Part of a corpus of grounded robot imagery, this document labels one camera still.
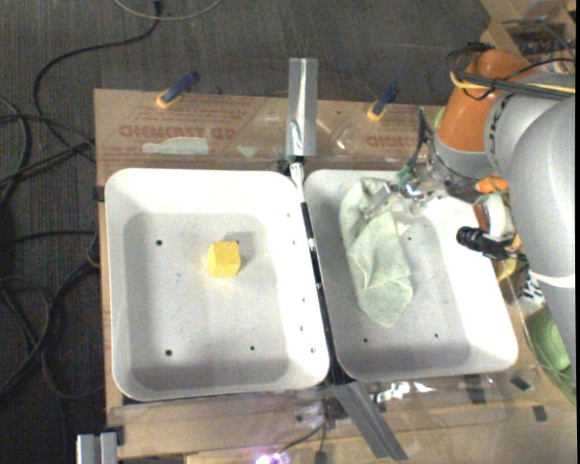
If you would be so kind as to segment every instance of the yellow block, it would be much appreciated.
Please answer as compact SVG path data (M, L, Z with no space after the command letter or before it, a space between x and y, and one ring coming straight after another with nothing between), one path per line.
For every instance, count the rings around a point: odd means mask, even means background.
M237 241L212 243L207 259L211 276L234 276L241 268L239 243Z

